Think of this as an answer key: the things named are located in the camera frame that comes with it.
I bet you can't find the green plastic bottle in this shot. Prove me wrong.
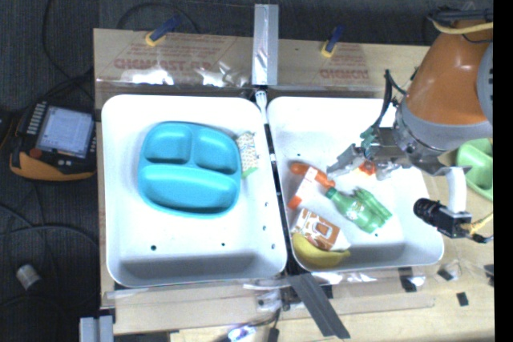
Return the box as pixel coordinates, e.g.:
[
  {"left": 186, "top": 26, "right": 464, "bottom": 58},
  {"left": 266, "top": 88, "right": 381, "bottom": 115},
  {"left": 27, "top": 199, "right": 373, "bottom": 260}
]
[{"left": 324, "top": 187, "right": 394, "bottom": 235}]

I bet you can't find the orange carrot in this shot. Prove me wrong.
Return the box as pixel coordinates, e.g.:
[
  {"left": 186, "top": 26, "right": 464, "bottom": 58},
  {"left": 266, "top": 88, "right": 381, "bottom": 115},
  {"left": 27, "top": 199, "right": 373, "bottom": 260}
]
[{"left": 289, "top": 161, "right": 337, "bottom": 189}]

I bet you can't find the orange and white carton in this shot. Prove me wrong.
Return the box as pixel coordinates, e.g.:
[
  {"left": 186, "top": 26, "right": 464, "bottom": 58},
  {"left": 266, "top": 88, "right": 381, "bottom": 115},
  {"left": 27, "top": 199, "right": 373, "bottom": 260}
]
[{"left": 289, "top": 207, "right": 352, "bottom": 252}]

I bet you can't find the green divided plate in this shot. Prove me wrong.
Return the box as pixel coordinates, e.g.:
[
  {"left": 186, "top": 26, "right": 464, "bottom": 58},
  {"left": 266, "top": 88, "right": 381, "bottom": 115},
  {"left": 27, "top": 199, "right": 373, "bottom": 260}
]
[{"left": 455, "top": 138, "right": 495, "bottom": 202}]

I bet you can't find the white and green packet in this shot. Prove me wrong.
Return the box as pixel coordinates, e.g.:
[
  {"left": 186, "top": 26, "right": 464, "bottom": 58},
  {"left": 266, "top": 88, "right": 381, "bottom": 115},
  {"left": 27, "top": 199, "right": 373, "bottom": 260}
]
[{"left": 235, "top": 131, "right": 260, "bottom": 179}]

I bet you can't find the small silver can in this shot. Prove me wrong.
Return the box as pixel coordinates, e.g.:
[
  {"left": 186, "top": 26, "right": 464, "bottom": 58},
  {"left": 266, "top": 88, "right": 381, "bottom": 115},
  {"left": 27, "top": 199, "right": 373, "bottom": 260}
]
[{"left": 15, "top": 263, "right": 42, "bottom": 291}]

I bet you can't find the yellow banana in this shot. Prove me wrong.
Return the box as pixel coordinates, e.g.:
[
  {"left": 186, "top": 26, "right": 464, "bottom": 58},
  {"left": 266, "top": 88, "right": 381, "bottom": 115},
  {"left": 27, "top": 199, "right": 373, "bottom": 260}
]
[{"left": 291, "top": 231, "right": 351, "bottom": 270}]

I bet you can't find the blue divided plate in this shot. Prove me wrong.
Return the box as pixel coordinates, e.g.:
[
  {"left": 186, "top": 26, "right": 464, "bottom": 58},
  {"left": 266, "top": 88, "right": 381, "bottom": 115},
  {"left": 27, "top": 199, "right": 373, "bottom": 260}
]
[{"left": 137, "top": 121, "right": 243, "bottom": 219}]

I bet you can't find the black cylinder on white bracket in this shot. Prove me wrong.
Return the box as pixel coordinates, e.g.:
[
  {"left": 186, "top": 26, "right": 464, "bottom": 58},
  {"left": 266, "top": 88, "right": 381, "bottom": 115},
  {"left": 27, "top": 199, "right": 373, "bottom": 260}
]
[{"left": 413, "top": 165, "right": 475, "bottom": 239}]

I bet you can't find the brown cardboard board red print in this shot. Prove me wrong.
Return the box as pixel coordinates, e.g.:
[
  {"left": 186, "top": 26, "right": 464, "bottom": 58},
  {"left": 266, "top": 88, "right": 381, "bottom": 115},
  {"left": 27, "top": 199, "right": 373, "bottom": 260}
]
[{"left": 92, "top": 27, "right": 434, "bottom": 312}]

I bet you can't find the white plastic tray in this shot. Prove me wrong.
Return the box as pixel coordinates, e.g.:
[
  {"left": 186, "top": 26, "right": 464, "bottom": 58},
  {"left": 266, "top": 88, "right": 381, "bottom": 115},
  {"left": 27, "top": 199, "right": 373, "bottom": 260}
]
[
  {"left": 266, "top": 95, "right": 445, "bottom": 274},
  {"left": 100, "top": 94, "right": 289, "bottom": 288}
]

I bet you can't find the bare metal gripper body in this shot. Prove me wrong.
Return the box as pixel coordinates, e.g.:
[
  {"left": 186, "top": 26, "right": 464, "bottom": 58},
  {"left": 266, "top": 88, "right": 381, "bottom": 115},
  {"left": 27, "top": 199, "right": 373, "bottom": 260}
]
[{"left": 360, "top": 126, "right": 445, "bottom": 173}]

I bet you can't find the white and orange packet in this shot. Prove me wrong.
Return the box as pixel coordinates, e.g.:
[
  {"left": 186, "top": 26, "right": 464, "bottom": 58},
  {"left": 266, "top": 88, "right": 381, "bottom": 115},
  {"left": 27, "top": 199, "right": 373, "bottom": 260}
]
[{"left": 287, "top": 167, "right": 322, "bottom": 211}]

